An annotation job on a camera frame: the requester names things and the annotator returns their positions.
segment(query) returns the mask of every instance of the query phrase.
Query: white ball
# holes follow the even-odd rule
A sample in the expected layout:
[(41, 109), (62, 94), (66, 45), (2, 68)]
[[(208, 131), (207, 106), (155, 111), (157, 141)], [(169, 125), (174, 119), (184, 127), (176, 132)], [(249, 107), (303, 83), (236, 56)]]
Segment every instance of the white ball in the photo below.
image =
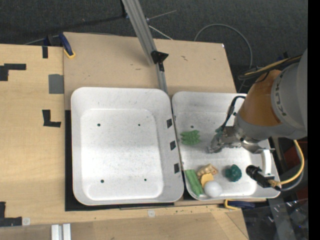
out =
[(221, 185), (215, 180), (208, 181), (204, 185), (204, 192), (211, 198), (220, 196), (223, 192)]

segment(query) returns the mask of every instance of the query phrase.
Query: blue clamp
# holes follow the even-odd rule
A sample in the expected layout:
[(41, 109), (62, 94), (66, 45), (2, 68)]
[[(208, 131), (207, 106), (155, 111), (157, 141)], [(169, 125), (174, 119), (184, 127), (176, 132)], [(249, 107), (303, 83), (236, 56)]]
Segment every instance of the blue clamp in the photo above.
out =
[(64, 54), (69, 58), (73, 59), (76, 56), (76, 53), (72, 50), (70, 43), (68, 42), (68, 39), (65, 37), (63, 33), (59, 34), (59, 39), (63, 45), (63, 52)]

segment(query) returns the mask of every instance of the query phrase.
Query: wooden table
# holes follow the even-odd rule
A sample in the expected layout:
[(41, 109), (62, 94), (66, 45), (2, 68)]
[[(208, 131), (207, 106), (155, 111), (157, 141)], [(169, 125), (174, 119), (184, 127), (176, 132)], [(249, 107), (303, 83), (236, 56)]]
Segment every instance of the wooden table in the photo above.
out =
[[(6, 202), (5, 216), (30, 218), (32, 225), (148, 217), (149, 208), (65, 211), (64, 123), (72, 91), (80, 86), (157, 88), (154, 67), (144, 60), (137, 38), (65, 35), (76, 53), (74, 60), (61, 47), (48, 47), (45, 58), (41, 46), (0, 44), (0, 66), (26, 64), (26, 70), (9, 70), (8, 81), (0, 81), (0, 201)], [(171, 96), (178, 91), (236, 92), (221, 44), (162, 39), (155, 43), (159, 51), (170, 54), (164, 65)], [(84, 47), (100, 53), (85, 55)], [(97, 73), (99, 65), (104, 66)], [(65, 95), (49, 93), (49, 75), (55, 74), (64, 75)], [(130, 82), (125, 83), (124, 74), (130, 75)], [(51, 121), (61, 126), (44, 126), (43, 110), (50, 110)], [(217, 203), (221, 201), (182, 199), (173, 207), (152, 209), (156, 217), (211, 213), (228, 236), (246, 239), (239, 231), (241, 225), (246, 232), (241, 211), (232, 220), (229, 210)]]

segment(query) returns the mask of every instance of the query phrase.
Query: empty white tray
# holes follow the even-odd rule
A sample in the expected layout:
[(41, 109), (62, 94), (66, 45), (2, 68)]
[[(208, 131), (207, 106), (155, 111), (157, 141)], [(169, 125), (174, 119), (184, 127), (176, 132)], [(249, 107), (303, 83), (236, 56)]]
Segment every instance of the empty white tray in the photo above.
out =
[[(188, 180), (186, 188), (190, 195), (202, 201), (221, 199), (249, 199), (249, 198), (275, 198), (279, 191), (273, 188), (262, 188), (246, 174), (249, 165), (262, 168), (262, 157), (260, 154), (252, 154), (246, 149), (225, 147), (219, 153), (208, 153), (207, 146), (215, 135), (215, 130), (222, 125), (227, 116), (227, 110), (232, 99), (237, 93), (209, 93), (209, 92), (177, 92), (172, 98), (172, 108), (175, 120), (175, 129), (178, 141), (182, 132), (198, 130), (201, 142), (196, 145), (184, 145), (179, 141), (179, 150), (184, 170), (193, 169), (197, 171), (201, 167), (212, 164), (219, 170), (214, 175), (223, 192), (218, 197), (209, 197), (206, 194), (196, 196), (191, 190)], [(243, 99), (235, 104), (235, 112), (238, 112)], [(234, 116), (230, 118), (227, 126), (232, 126)], [(269, 148), (267, 140), (261, 141), (261, 147)], [(273, 158), (271, 159), (271, 172), (278, 181), (279, 176)], [(224, 177), (224, 171), (231, 165), (236, 164), (242, 172), (242, 177), (237, 182), (230, 182)]]
[(71, 96), (73, 192), (85, 205), (175, 202), (184, 191), (168, 95), (82, 87)]

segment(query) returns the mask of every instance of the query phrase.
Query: green toy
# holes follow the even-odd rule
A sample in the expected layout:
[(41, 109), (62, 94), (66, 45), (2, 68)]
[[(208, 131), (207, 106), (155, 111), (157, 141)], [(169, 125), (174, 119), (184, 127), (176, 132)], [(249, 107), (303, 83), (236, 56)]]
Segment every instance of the green toy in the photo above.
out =
[(180, 133), (180, 135), (182, 136), (182, 144), (184, 145), (195, 145), (198, 144), (201, 140), (200, 135), (198, 134), (199, 131), (198, 130), (192, 130), (192, 131), (184, 131), (182, 133)]
[(225, 170), (225, 176), (232, 182), (240, 180), (242, 173), (238, 166), (233, 164), (231, 168)]
[(191, 189), (193, 193), (195, 193), (197, 196), (204, 193), (204, 190), (198, 180), (197, 174), (195, 170), (185, 170), (184, 174), (186, 175), (186, 178), (188, 179)]

